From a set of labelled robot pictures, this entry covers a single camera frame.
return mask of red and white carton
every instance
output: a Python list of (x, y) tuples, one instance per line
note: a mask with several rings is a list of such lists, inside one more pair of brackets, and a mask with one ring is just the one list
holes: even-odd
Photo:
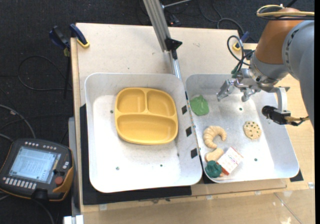
[(216, 161), (221, 165), (222, 172), (229, 175), (243, 160), (243, 156), (239, 154), (232, 146)]

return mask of croissant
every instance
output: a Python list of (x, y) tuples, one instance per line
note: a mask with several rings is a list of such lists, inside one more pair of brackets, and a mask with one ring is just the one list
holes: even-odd
[(227, 138), (227, 133), (222, 127), (210, 125), (203, 132), (204, 144), (209, 148), (216, 149), (218, 145), (213, 142), (213, 139), (217, 135), (219, 135), (223, 141)]

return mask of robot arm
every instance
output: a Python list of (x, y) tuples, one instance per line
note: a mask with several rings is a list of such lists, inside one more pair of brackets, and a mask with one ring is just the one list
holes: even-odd
[[(299, 10), (281, 8), (277, 14), (296, 14)], [(267, 23), (255, 52), (250, 57), (249, 68), (242, 68), (235, 79), (227, 80), (217, 94), (220, 101), (234, 88), (243, 92), (242, 101), (261, 90), (277, 93), (278, 108), (265, 106), (262, 113), (278, 124), (292, 124), (294, 118), (287, 110), (286, 91), (289, 89), (275, 85), (288, 73), (300, 81), (301, 94), (314, 127), (314, 20), (283, 18)]]

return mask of wooden table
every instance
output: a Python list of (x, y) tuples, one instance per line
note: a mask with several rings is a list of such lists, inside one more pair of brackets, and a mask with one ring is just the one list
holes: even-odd
[[(281, 218), (298, 221), (293, 223), (305, 218), (313, 221), (315, 190), (310, 188), (315, 184), (315, 147), (314, 129), (309, 121), (298, 127), (287, 126), (303, 176), (301, 181), (291, 182), (289, 178), (220, 184), (200, 181), (191, 186), (192, 196), (83, 205), (79, 108), (85, 104), (86, 77), (99, 72), (164, 74), (171, 73), (172, 69), (169, 54), (161, 51), (151, 26), (76, 25), (90, 42), (90, 47), (84, 49), (71, 38), (75, 123), (75, 141), (71, 143), (74, 143), (77, 159), (74, 193), (78, 194), (80, 202), (79, 212), (74, 211), (74, 215), (82, 215), (84, 223), (95, 224), (127, 223), (129, 220), (131, 223), (198, 223), (196, 220), (209, 223), (212, 218), (226, 223), (243, 223), (244, 220), (246, 223), (279, 223)], [(173, 39), (183, 42), (177, 50), (183, 83), (192, 74), (227, 74), (238, 62), (226, 45), (231, 35), (238, 35), (236, 30), (180, 27), (169, 30)], [(254, 49), (256, 45), (246, 44), (245, 47)], [(299, 82), (288, 75), (279, 86), (290, 87), (287, 98), (292, 116), (307, 116)], [(298, 202), (305, 202), (307, 207), (297, 205)], [(303, 213), (298, 217), (292, 209)]]

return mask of white tray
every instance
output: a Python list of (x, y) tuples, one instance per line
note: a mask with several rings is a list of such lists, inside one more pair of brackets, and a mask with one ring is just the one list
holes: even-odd
[[(217, 93), (229, 74), (194, 74), (185, 82), (188, 99), (202, 95), (208, 102), (209, 113), (198, 116), (192, 112), (195, 132), (203, 167), (207, 166), (205, 155), (213, 149), (203, 140), (203, 131), (208, 126), (220, 126), (227, 138), (214, 143), (224, 152), (229, 147), (236, 149), (243, 160), (230, 174), (224, 177), (210, 178), (216, 183), (229, 183), (253, 180), (282, 179), (294, 177), (299, 172), (299, 163), (291, 144), (286, 126), (267, 119), (261, 112), (266, 105), (278, 107), (274, 93), (258, 92), (246, 102), (242, 102), (242, 93), (237, 88), (220, 102)], [(251, 140), (243, 132), (246, 121), (256, 121), (262, 129), (259, 139)]]
[[(115, 125), (118, 92), (128, 87), (154, 88), (175, 101), (178, 135), (163, 145), (139, 145), (122, 140)], [(186, 110), (185, 88), (172, 74), (94, 73), (85, 80), (89, 178), (102, 193), (190, 186), (202, 177), (197, 138)]]

